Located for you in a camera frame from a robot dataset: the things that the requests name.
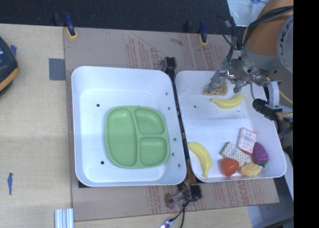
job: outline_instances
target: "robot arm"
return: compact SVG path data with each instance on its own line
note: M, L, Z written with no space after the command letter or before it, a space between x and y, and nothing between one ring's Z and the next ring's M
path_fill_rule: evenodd
M278 82L270 82L268 76L276 73L282 64L293 72L293 3L294 0L270 0L258 18L246 29L241 56L230 59L225 70L216 71L207 91L219 87L225 79L235 84L234 93L242 87L255 83L268 87L270 99L266 103L256 101L254 108L266 112L265 116L275 119L279 107Z

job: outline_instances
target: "toy tomato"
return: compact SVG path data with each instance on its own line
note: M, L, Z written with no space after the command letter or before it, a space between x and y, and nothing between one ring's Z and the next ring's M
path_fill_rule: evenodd
M235 159L225 158L221 162L221 169L228 177L239 170L239 162Z

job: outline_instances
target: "wooden table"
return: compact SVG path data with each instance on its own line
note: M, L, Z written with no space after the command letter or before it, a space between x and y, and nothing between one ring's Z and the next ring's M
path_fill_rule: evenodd
M72 208L66 85L49 79L49 59L64 58L63 28L0 24L0 36L17 47L20 63L18 76L0 98L0 227L53 228L55 209ZM157 228L169 217L75 222L74 227ZM240 207L187 212L183 227L251 224L247 208Z

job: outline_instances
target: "cardboard sheet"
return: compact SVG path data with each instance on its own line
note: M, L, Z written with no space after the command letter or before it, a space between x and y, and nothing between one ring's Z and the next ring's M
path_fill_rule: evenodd
M71 162L71 188L75 221L175 213L165 195L177 186L130 186L89 188L75 174L72 123L71 74L79 66L157 69L165 57L175 57L176 73L182 70L218 70L229 51L221 35L208 35L208 45L194 33L76 28L70 39L64 29L67 108ZM279 202L273 179L200 184L203 197L186 211L232 208Z

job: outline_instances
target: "cable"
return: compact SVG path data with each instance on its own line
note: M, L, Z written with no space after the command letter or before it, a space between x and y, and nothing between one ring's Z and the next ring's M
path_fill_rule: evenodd
M254 22L250 23L249 26L247 27L244 37L243 37L243 43L242 45L244 46L250 36L250 34L252 33L252 31L254 30L254 28L264 22L267 22L269 20L275 19L277 17L280 17L286 13L289 13L291 11L294 10L294 6L290 5L290 6L284 6L284 7L280 7L280 8L276 8L273 10L268 11L267 13L263 14L262 16L260 16L257 20L255 20Z
M184 181L177 185L179 191L183 190L186 187Z
M183 216L182 216L181 225L180 225L180 228L182 228L182 226L183 226L183 224L184 224L185 208L186 208L186 206L187 206L188 204L189 204L189 201L186 202L185 204L183 204L182 210L181 210L174 218L170 219L169 221L170 221L170 222L174 221L174 220L175 220L176 218L178 218L179 215L182 213Z
M250 93L251 93L251 96L253 97L253 99L255 100L255 96L254 96L254 92L253 92L253 84L251 83L250 84Z
M293 102L292 102L289 98L287 98L281 91L279 91L279 94L280 94L284 99L286 99L290 104L293 105Z
M229 51L228 51L228 54L227 56L224 58L224 60L222 61L222 69L226 69L228 67L228 63L234 53L234 50L236 50L236 47L239 45L238 44L238 41L237 41L237 30L236 30L236 24L235 24L235 21L234 21L234 18L233 17L230 17L231 20L230 22L225 20L222 16L217 16L217 20L218 19L222 19L224 21L224 23L226 24L226 26L228 28L231 28L232 29L232 32L231 32L231 42L229 42L226 37L223 35L224 39L230 44L230 48L229 48Z
M224 32L224 30L222 30L221 28L220 28L220 25L219 25L219 20L220 19L222 19L223 20L223 23L224 24L226 24L226 26L228 27L228 28L232 28L232 33L231 33L231 36L232 37L237 37L237 30L236 30L236 24L235 24L235 21L234 21L234 19L233 19L233 17L231 17L231 22L232 23L230 23L228 20L226 20L223 16L220 16L220 15L218 15L217 16L217 25L218 25L218 29L219 29L219 31L220 32ZM229 44L229 45L232 45L232 43L226 38L226 36L224 35L224 34L222 34L222 36L223 36L223 38L226 40L226 42ZM238 43L236 43L236 47L234 48L235 50L239 50L239 44Z

